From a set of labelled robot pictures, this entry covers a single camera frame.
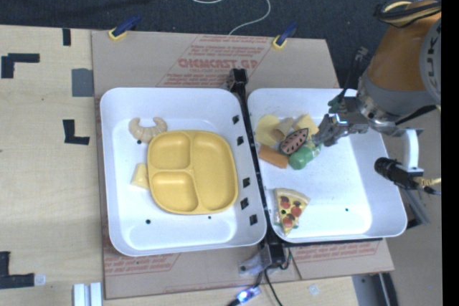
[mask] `yellow plate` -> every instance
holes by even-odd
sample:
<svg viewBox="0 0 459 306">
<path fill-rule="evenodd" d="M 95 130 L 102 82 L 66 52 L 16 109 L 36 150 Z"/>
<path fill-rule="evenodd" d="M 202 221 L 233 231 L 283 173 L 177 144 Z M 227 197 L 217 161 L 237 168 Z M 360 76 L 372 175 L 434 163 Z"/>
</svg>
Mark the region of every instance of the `yellow plate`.
<svg viewBox="0 0 459 306">
<path fill-rule="evenodd" d="M 151 195 L 165 211 L 210 214 L 237 198 L 236 165 L 228 142 L 204 130 L 172 130 L 148 146 Z"/>
</svg>

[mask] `cardboard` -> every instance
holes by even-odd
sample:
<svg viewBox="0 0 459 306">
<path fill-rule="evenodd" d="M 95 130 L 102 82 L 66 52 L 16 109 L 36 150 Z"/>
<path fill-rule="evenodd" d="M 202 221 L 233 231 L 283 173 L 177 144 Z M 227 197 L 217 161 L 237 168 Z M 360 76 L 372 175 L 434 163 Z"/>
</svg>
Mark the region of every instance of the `cardboard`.
<svg viewBox="0 0 459 306">
<path fill-rule="evenodd" d="M 114 42 L 92 32 L 94 94 L 103 221 L 105 298 L 157 295 L 252 285 L 239 263 L 258 246 L 126 257 L 108 237 L 99 102 L 114 87 L 224 87 L 232 68 L 249 76 L 247 93 L 261 87 L 339 87 L 326 42 L 289 39 L 282 50 L 270 37 L 128 32 Z M 293 262 L 272 282 L 318 279 L 394 269 L 386 241 L 317 244 L 292 248 Z"/>
</svg>

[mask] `white tray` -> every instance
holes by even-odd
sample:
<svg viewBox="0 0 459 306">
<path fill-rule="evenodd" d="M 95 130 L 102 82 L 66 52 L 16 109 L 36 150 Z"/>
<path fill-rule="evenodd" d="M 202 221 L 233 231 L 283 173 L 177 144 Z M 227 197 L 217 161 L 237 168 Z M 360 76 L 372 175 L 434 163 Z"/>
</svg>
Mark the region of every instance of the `white tray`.
<svg viewBox="0 0 459 306">
<path fill-rule="evenodd" d="M 266 114 L 298 118 L 309 113 L 318 125 L 328 110 L 327 103 L 337 96 L 337 89 L 260 89 L 248 98 L 253 130 Z M 279 226 L 276 234 L 292 243 L 330 242 L 391 237 L 401 234 L 407 225 L 406 212 L 398 187 L 374 170 L 374 162 L 387 157 L 382 137 L 374 130 L 351 134 L 322 151 L 302 170 L 290 166 L 278 168 L 259 159 L 262 182 L 275 223 L 277 203 L 274 188 L 293 188 L 311 198 L 300 217 L 300 226 L 284 236 Z"/>
<path fill-rule="evenodd" d="M 115 88 L 103 95 L 100 115 L 108 228 L 119 252 L 143 256 L 262 240 L 265 214 L 240 104 L 232 93 L 214 88 Z M 167 122 L 168 130 L 208 130 L 227 140 L 239 190 L 230 209 L 211 215 L 170 214 L 155 204 L 150 191 L 130 184 L 136 164 L 146 163 L 148 145 L 137 144 L 128 123 L 139 117 L 142 126 L 152 126 L 156 116 Z"/>
</svg>

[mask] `blue and yellow clamp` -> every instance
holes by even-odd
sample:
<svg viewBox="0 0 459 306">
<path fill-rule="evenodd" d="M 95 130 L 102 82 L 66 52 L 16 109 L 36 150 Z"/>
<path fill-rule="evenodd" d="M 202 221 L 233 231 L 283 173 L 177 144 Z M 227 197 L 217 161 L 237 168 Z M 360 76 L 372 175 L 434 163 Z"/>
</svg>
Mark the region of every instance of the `blue and yellow clamp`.
<svg viewBox="0 0 459 306">
<path fill-rule="evenodd" d="M 285 31 L 278 35 L 273 40 L 273 47 L 277 50 L 281 50 L 284 48 L 285 43 L 287 42 L 288 37 L 292 37 L 296 32 L 296 22 L 292 22 L 288 25 Z"/>
<path fill-rule="evenodd" d="M 116 28 L 111 29 L 108 32 L 108 36 L 110 36 L 113 41 L 118 41 L 126 35 L 126 31 L 135 29 L 140 21 L 141 18 L 139 16 L 132 16 L 131 18 L 126 19 L 123 23 L 119 24 Z"/>
</svg>

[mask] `toy pizza slice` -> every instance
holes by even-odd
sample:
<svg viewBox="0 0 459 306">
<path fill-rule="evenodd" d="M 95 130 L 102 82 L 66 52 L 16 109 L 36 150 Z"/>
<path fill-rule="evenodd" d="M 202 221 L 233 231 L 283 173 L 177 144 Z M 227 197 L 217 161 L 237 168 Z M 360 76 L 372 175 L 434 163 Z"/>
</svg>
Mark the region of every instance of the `toy pizza slice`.
<svg viewBox="0 0 459 306">
<path fill-rule="evenodd" d="M 303 193 L 288 188 L 276 188 L 274 194 L 278 202 L 280 224 L 284 234 L 288 235 L 299 224 L 299 218 L 310 199 Z"/>
</svg>

